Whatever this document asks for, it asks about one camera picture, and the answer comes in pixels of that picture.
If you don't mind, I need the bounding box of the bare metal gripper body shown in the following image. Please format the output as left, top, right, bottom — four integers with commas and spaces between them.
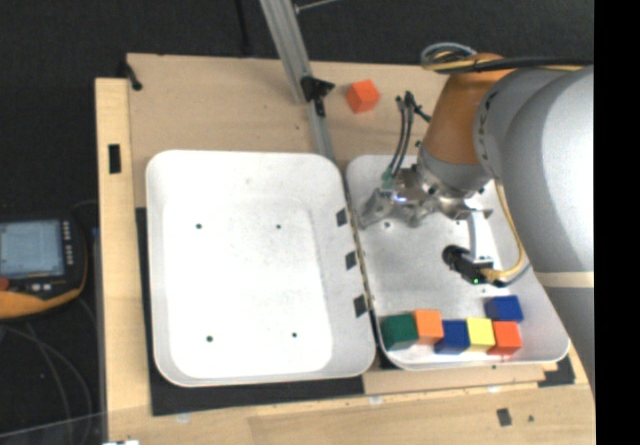
383, 164, 490, 215

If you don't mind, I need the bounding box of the thin black and white rod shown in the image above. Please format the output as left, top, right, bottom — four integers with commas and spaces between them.
344, 182, 377, 327

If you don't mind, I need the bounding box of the white plastic tray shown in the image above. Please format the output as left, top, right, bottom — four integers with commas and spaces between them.
344, 153, 572, 372
144, 148, 378, 388

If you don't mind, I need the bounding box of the orange cube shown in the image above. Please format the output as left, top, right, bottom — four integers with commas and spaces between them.
486, 319, 525, 356
413, 308, 446, 346
345, 78, 382, 115

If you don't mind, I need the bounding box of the green cube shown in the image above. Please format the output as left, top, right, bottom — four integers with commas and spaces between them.
380, 313, 420, 352

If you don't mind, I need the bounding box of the blue cube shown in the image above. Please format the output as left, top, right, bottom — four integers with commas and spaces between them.
433, 319, 473, 356
483, 294, 525, 324

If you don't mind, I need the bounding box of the yellow cube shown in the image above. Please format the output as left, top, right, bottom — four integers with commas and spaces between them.
465, 316, 497, 354

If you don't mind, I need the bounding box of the brown cardboard board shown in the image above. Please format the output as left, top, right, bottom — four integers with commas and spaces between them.
124, 52, 576, 397

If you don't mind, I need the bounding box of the black cylinder on white bracket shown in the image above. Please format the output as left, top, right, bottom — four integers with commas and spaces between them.
441, 210, 497, 287

